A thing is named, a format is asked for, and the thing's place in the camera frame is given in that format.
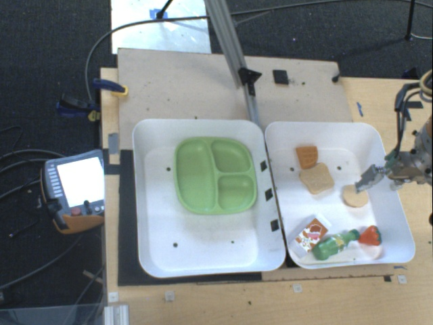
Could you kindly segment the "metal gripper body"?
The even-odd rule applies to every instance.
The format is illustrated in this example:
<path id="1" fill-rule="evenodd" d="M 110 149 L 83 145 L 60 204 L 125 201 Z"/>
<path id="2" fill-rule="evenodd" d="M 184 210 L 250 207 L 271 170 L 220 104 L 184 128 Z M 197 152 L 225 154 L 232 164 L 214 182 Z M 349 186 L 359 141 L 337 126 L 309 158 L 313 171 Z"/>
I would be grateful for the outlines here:
<path id="1" fill-rule="evenodd" d="M 423 126 L 415 134 L 415 142 L 408 152 L 392 151 L 387 156 L 388 177 L 395 183 L 432 185 L 432 128 Z"/>

